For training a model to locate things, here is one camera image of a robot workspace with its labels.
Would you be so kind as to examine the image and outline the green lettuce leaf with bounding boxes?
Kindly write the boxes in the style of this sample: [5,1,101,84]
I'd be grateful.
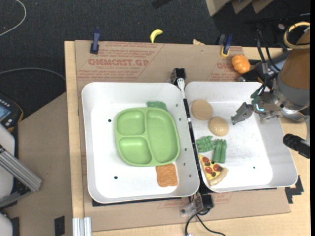
[146,100,169,112]

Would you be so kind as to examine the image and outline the tan bread roll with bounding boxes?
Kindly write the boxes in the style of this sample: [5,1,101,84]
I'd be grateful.
[208,116,230,137]

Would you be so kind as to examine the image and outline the white plastic tray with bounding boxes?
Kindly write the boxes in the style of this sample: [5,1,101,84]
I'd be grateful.
[81,82,200,204]
[184,80,299,194]

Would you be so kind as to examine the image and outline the orange toast slice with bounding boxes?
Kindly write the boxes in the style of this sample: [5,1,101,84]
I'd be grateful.
[155,163,179,188]

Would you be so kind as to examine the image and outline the pizza slice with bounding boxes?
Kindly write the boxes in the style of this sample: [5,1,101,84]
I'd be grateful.
[198,153,229,187]

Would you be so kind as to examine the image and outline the green asparagus bunch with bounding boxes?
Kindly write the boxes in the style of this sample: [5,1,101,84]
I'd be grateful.
[212,139,228,164]

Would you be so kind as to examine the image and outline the yellow banana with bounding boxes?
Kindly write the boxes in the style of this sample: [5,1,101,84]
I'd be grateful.
[150,29,164,44]

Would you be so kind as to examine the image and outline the thin black and white rod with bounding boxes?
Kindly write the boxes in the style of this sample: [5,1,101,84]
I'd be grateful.
[177,78,205,194]

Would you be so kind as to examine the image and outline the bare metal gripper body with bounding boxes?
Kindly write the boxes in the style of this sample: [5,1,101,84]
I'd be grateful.
[256,92,310,122]

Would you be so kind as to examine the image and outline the brown cardboard board red print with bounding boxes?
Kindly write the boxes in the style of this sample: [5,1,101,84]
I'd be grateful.
[74,40,299,232]

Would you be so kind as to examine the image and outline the tan round biscuit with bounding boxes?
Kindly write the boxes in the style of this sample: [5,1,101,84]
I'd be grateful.
[191,99,214,121]

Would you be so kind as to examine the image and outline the black cylinder on white bracket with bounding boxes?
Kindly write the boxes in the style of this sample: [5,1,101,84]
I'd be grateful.
[283,114,310,160]

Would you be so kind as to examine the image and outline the orange pumpkin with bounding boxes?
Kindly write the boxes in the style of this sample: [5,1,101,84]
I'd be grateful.
[231,54,251,74]

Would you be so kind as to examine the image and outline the green divided plate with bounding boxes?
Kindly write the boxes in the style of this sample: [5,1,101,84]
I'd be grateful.
[114,107,181,168]

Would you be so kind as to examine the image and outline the green pea pods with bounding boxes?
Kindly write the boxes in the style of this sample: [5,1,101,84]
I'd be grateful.
[195,135,215,153]

